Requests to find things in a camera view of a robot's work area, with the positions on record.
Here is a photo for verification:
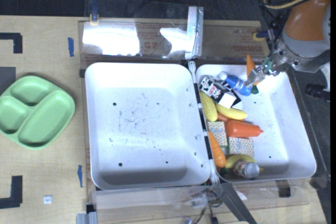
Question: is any green divided plate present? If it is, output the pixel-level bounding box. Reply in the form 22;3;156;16
0;75;76;151

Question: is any white plastic tray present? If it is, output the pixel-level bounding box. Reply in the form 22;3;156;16
195;63;318;183
84;61;212;190

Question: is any cow print carton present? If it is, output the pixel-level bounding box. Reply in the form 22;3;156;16
198;75;242;110

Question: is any orange bottle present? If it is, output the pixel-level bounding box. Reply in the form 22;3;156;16
225;120;264;138

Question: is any thin black and white rod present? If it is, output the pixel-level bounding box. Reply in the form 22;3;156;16
187;60;221;185

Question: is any yellow banana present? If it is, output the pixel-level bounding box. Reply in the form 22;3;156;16
215;102;248;121
225;154;264;173

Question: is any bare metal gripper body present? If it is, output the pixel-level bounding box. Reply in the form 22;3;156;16
261;43;331;76

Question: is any yellow corn cob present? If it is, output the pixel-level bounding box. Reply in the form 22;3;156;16
199;90;219;122

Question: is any small bottle silver cap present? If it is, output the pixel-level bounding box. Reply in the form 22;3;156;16
233;159;261;180

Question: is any orange carrot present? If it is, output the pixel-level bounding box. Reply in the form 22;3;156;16
246;54;260;95
207;130;227;174

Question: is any orange patterned packet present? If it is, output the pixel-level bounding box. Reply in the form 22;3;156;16
207;121;229;148
227;136;255;158

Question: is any orange sausage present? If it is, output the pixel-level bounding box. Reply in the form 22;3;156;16
217;112;232;124

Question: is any blue bottle white cap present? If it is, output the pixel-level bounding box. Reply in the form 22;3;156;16
218;71;253;97

